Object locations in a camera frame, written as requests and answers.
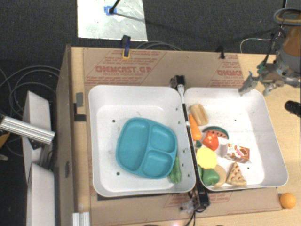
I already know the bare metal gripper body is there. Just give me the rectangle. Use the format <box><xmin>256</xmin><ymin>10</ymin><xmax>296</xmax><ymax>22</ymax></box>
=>
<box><xmin>257</xmin><ymin>62</ymin><xmax>301</xmax><ymax>89</ymax></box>

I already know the white plastic tray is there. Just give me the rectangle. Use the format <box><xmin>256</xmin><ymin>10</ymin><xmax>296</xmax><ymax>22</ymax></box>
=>
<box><xmin>183</xmin><ymin>86</ymin><xmax>289</xmax><ymax>193</ymax></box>
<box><xmin>88</xmin><ymin>84</ymin><xmax>197</xmax><ymax>198</ymax></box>

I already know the red and green watermelon slice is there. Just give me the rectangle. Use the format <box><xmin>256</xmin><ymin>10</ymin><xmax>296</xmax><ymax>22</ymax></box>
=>
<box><xmin>201</xmin><ymin>125</ymin><xmax>230</xmax><ymax>140</ymax></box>

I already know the tan bread roll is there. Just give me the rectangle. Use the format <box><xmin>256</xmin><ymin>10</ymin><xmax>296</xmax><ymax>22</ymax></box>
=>
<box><xmin>190</xmin><ymin>104</ymin><xmax>209</xmax><ymax>127</ymax></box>

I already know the thin black and white rod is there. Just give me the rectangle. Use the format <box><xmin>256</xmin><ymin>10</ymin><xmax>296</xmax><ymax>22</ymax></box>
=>
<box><xmin>177</xmin><ymin>84</ymin><xmax>206</xmax><ymax>197</ymax></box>

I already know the orange carrot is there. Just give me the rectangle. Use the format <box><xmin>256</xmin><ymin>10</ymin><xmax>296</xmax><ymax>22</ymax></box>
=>
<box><xmin>188</xmin><ymin>113</ymin><xmax>203</xmax><ymax>141</ymax></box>

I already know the brown and white carton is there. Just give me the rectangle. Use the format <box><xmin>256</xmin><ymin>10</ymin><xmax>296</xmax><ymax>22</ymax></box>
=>
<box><xmin>223</xmin><ymin>143</ymin><xmax>251</xmax><ymax>164</ymax></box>

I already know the yellow wavy-edged disc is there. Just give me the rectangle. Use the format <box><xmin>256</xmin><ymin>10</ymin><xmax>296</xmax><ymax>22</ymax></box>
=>
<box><xmin>196</xmin><ymin>147</ymin><xmax>218</xmax><ymax>170</ymax></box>

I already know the tan lattice pie slice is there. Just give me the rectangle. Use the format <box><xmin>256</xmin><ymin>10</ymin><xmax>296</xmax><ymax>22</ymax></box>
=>
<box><xmin>226</xmin><ymin>161</ymin><xmax>247</xmax><ymax>187</ymax></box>

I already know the tan round biscuit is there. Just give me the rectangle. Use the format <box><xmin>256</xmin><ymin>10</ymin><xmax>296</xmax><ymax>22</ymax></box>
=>
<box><xmin>212</xmin><ymin>164</ymin><xmax>227</xmax><ymax>187</ymax></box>

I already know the green bell pepper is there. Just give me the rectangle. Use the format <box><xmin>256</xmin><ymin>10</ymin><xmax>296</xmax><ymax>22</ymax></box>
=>
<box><xmin>201</xmin><ymin>168</ymin><xmax>221</xmax><ymax>186</ymax></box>

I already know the brown cardboard board red print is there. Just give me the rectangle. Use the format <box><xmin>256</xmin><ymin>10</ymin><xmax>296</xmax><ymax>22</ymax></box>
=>
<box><xmin>82</xmin><ymin>47</ymin><xmax>283</xmax><ymax>226</ymax></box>

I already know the orange ball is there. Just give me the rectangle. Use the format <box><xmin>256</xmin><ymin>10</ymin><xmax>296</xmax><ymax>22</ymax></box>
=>
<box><xmin>279</xmin><ymin>192</ymin><xmax>298</xmax><ymax>210</ymax></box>

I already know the blue divided plate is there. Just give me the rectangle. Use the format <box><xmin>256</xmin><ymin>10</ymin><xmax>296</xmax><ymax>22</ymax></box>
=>
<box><xmin>115</xmin><ymin>117</ymin><xmax>178</xmax><ymax>180</ymax></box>

